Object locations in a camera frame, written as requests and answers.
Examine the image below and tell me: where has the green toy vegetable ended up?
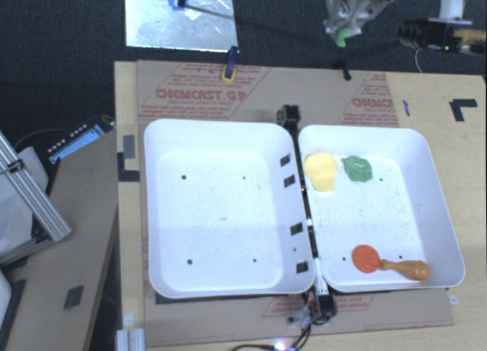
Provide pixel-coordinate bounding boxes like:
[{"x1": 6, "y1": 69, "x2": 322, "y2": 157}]
[{"x1": 324, "y1": 0, "x2": 354, "y2": 49}]

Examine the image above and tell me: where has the brown cardboard board red print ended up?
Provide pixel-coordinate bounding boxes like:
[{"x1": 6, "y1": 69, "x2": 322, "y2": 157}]
[{"x1": 135, "y1": 60, "x2": 456, "y2": 347}]

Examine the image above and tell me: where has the green lettuce leaf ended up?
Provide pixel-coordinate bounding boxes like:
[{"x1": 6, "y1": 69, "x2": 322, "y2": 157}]
[{"x1": 339, "y1": 155, "x2": 374, "y2": 184}]

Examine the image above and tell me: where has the yellow toy food piece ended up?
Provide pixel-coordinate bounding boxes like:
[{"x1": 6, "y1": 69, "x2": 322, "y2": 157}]
[{"x1": 303, "y1": 152, "x2": 339, "y2": 193}]

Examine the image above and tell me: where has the white plastic tray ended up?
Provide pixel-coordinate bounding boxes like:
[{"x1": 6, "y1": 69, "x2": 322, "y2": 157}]
[
  {"x1": 143, "y1": 117, "x2": 317, "y2": 299},
  {"x1": 297, "y1": 124, "x2": 466, "y2": 294}
]

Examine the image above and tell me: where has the orange round slice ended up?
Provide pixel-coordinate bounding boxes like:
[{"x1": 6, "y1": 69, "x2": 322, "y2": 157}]
[{"x1": 351, "y1": 244, "x2": 382, "y2": 275}]

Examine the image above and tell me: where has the brown chicken drumstick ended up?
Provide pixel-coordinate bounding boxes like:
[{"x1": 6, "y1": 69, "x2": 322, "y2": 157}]
[{"x1": 379, "y1": 258, "x2": 431, "y2": 282}]

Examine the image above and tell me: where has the black cylinder on white bracket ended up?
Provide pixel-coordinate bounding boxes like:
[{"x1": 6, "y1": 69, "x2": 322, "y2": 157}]
[{"x1": 398, "y1": 0, "x2": 474, "y2": 53}]

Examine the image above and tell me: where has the black block with thin wires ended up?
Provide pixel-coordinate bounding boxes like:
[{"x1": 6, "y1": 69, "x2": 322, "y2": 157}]
[
  {"x1": 275, "y1": 104, "x2": 302, "y2": 126},
  {"x1": 303, "y1": 291, "x2": 339, "y2": 327}
]

